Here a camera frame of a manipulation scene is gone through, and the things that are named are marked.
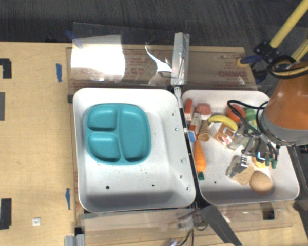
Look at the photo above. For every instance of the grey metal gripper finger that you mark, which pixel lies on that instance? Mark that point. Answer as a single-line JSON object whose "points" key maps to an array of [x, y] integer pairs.
{"points": [[243, 162], [233, 166]]}

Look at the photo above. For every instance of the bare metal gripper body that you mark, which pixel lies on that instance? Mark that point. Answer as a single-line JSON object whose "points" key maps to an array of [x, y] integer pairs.
{"points": [[252, 145]]}

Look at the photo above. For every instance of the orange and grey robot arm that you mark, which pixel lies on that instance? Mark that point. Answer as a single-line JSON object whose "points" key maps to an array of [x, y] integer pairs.
{"points": [[290, 109]]}

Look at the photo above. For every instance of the yellow toy food piece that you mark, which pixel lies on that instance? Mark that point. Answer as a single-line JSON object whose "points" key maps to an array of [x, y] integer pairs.
{"points": [[258, 163]]}

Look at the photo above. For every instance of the brown round bread roll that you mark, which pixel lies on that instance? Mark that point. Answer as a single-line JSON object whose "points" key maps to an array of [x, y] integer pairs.
{"points": [[260, 183]]}

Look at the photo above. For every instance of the white plastic tray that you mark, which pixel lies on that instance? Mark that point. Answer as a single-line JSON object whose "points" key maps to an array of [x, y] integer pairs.
{"points": [[218, 188], [143, 183]]}

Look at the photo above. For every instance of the orange and white carton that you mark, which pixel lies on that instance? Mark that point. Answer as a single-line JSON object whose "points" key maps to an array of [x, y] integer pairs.
{"points": [[223, 133]]}

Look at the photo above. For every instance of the orange carrot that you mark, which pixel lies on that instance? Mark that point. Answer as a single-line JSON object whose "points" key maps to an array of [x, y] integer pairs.
{"points": [[199, 156]]}

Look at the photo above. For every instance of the red toy tomato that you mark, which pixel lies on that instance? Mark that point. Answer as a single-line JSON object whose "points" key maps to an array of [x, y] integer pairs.
{"points": [[234, 113]]}

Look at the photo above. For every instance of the yellow banana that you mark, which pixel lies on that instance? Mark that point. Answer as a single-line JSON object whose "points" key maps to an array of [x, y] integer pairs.
{"points": [[224, 120]]}

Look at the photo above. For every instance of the tan ice cream cone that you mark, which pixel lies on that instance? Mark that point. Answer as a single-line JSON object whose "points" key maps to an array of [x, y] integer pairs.
{"points": [[203, 133]]}

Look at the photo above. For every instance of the blue cube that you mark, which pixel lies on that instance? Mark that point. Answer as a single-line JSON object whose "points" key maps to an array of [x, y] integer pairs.
{"points": [[192, 136]]}

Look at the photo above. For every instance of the white and red bottle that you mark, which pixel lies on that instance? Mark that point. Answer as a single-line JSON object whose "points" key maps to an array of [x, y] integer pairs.
{"points": [[195, 123]]}

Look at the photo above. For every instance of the thin black and white rod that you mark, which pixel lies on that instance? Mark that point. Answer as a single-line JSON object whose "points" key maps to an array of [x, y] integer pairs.
{"points": [[185, 127]]}

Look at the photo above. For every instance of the red and white carton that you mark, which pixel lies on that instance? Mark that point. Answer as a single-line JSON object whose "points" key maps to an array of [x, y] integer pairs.
{"points": [[188, 109]]}

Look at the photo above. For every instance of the teal divided plate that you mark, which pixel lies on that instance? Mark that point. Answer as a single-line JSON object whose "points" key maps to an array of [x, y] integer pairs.
{"points": [[133, 132]]}

